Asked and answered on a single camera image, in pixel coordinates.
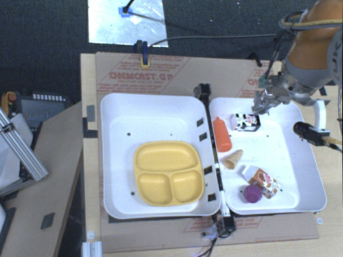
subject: dark floor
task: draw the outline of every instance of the dark floor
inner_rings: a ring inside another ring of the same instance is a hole
[[[162,0],[167,36],[274,34],[280,18],[318,0]],[[132,52],[131,46],[88,42],[87,0],[0,0],[0,93],[55,92],[80,101],[80,54]],[[179,40],[151,53],[193,57],[269,59],[272,39]],[[60,256],[79,256],[80,185]]]

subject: small carton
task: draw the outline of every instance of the small carton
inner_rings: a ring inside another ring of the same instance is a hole
[[[248,166],[243,170],[243,176],[250,185],[257,185],[261,188],[262,194],[268,199],[273,197],[281,185],[274,178],[270,177],[264,170],[255,166]]]
[[[234,114],[230,119],[234,131],[257,131],[261,127],[258,115]]]

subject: purple ball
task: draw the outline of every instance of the purple ball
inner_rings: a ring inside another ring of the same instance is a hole
[[[262,190],[256,185],[249,185],[244,190],[244,197],[249,203],[256,203],[262,198]]]

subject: ketchup bottle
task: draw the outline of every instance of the ketchup bottle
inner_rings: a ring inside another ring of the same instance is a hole
[[[228,152],[232,143],[224,121],[217,117],[213,121],[213,129],[218,152]]]

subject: yellow divided plate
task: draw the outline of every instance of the yellow divided plate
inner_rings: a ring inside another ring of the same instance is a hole
[[[192,203],[204,193],[204,175],[197,151],[180,141],[140,145],[133,165],[139,195],[153,206]]]

